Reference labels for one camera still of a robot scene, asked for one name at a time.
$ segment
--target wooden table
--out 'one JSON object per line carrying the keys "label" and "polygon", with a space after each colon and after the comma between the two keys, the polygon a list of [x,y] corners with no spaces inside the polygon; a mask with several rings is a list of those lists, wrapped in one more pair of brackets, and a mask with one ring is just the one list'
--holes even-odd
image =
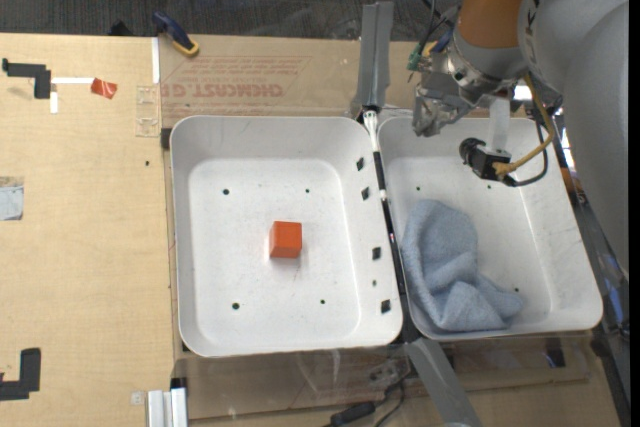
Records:
{"label": "wooden table", "polygon": [[[152,83],[152,40],[0,35],[0,57],[57,77],[118,84],[113,99],[59,88],[59,113],[32,81],[0,75],[0,177],[23,177],[24,216],[0,222],[0,372],[42,351],[40,391],[0,402],[0,426],[145,425],[140,399],[166,390],[174,363],[163,151],[135,136],[136,86]],[[616,425],[602,366],[586,382],[473,392],[486,425]],[[389,425],[436,425],[428,398]],[[239,420],[316,425],[330,412]],[[198,425],[215,425],[198,422]]]}

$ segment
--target orange cube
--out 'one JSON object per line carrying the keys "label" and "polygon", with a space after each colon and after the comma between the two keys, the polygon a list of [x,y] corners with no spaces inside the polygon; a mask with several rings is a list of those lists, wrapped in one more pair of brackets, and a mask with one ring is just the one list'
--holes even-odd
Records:
{"label": "orange cube", "polygon": [[302,250],[302,224],[275,221],[269,232],[271,258],[298,258]]}

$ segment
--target blue towel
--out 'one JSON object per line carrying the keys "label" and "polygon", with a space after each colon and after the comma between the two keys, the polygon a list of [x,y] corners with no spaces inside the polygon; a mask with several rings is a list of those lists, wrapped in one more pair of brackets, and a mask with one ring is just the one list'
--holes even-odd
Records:
{"label": "blue towel", "polygon": [[524,305],[478,272],[477,246],[466,214],[435,200],[411,211],[401,244],[409,293],[443,330],[506,329]]}

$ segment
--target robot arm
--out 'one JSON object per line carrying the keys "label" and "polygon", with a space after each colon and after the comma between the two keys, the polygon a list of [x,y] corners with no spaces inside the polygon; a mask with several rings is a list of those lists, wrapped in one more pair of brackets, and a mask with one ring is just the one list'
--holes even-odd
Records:
{"label": "robot arm", "polygon": [[418,135],[511,98],[527,73],[561,94],[581,183],[627,272],[628,27],[629,0],[464,0],[454,29],[413,61]]}

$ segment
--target white tray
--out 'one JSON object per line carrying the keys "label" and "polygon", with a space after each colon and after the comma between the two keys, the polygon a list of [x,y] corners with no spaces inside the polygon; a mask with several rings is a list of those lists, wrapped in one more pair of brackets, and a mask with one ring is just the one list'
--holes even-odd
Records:
{"label": "white tray", "polygon": [[[235,356],[396,338],[402,311],[360,125],[194,116],[174,127],[171,162],[178,317],[189,349]],[[297,259],[269,258],[276,220],[302,223]]]}
{"label": "white tray", "polygon": [[[410,300],[416,327],[443,341],[592,328],[602,316],[602,300],[553,150],[547,175],[539,182],[509,188],[480,180],[462,164],[458,147],[467,137],[486,139],[488,126],[486,119],[462,119],[431,138],[416,137],[407,117],[391,118],[380,126],[378,139],[399,243],[414,204],[420,199],[439,200],[466,213],[474,223],[480,272],[525,300],[509,329],[468,333],[439,329]],[[531,121],[511,120],[507,149],[514,160],[537,145]],[[523,180],[541,168],[538,157],[515,176]]]}

